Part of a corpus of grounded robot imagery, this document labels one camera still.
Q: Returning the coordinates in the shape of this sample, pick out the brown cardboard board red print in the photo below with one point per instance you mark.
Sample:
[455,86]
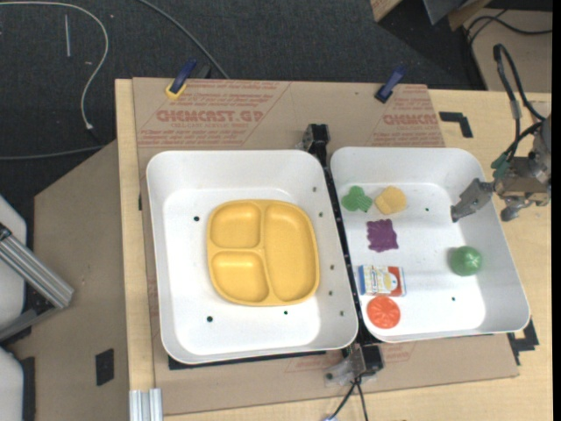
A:
[271,108]

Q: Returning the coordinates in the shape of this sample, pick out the thin black rod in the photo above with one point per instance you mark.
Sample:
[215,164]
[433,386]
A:
[342,244]

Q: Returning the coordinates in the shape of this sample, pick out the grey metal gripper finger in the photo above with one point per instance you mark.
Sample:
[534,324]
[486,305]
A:
[470,200]
[513,211]

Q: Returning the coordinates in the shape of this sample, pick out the white blue red carton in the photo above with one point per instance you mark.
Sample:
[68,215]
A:
[381,280]

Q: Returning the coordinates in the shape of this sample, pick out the green round toy fruit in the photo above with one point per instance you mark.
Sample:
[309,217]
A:
[465,261]

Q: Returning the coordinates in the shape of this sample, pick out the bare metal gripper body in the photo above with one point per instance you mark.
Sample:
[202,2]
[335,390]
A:
[523,181]

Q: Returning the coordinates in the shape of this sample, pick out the yellow toy bread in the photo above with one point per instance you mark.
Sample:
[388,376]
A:
[391,200]

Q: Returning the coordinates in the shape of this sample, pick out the yellow divided plate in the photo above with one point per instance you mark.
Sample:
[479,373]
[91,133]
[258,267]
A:
[287,252]

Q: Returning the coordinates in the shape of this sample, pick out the white plastic tray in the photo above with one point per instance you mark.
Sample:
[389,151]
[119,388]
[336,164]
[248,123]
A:
[429,279]
[184,252]

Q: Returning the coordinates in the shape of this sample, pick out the orange toy orange slice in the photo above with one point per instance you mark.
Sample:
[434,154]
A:
[383,311]

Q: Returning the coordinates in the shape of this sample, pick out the green toy broccoli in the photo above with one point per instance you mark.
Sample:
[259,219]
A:
[356,199]

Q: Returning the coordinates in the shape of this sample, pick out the purple toy grapes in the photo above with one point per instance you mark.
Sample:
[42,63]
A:
[382,236]

